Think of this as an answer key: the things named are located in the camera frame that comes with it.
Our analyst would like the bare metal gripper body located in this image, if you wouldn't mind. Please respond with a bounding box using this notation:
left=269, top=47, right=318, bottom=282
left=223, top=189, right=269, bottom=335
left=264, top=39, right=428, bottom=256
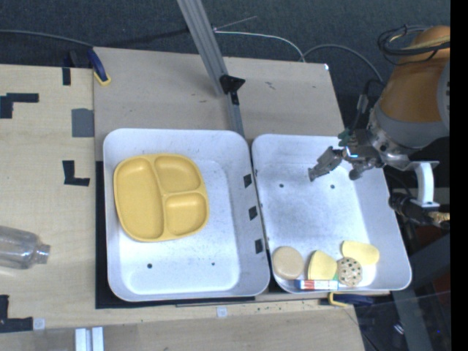
left=342, top=127, right=415, bottom=172

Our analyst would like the white plastic tray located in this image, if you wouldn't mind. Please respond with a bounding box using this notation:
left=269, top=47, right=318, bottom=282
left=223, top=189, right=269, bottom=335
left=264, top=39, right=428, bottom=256
left=251, top=133, right=413, bottom=295
left=102, top=127, right=272, bottom=303

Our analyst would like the yellow oval toy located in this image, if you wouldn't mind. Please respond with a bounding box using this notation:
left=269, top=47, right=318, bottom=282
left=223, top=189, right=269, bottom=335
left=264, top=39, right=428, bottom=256
left=340, top=240, right=381, bottom=267

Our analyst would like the yellow wedge toy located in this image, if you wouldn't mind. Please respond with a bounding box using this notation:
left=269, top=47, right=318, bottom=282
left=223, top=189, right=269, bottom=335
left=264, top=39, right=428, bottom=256
left=307, top=249, right=339, bottom=282

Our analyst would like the chocolate chip biscuit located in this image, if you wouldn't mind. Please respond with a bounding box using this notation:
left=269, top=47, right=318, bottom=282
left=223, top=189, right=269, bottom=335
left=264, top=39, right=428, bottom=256
left=336, top=256, right=363, bottom=288

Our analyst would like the tan round bread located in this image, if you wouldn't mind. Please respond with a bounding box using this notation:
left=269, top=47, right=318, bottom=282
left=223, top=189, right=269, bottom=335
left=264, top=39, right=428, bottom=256
left=271, top=246, right=305, bottom=281

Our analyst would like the red and white packet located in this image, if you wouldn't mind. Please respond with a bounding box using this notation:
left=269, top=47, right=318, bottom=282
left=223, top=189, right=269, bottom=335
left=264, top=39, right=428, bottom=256
left=293, top=279, right=340, bottom=292

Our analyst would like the pale wood board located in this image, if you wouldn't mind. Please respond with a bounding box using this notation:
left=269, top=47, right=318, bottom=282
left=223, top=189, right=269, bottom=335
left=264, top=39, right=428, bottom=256
left=92, top=46, right=391, bottom=307

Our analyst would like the yellow divided plate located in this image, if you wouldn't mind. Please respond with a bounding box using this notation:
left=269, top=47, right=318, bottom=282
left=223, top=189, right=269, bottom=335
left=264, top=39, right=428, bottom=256
left=112, top=153, right=211, bottom=244

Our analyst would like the clear plastic bottle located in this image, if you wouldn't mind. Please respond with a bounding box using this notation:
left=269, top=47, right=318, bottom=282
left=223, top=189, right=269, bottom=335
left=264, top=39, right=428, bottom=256
left=0, top=224, right=53, bottom=271

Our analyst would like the black cylinder on white bracket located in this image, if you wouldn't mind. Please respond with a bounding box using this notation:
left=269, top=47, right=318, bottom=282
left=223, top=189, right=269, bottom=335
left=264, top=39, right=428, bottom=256
left=388, top=160, right=451, bottom=230

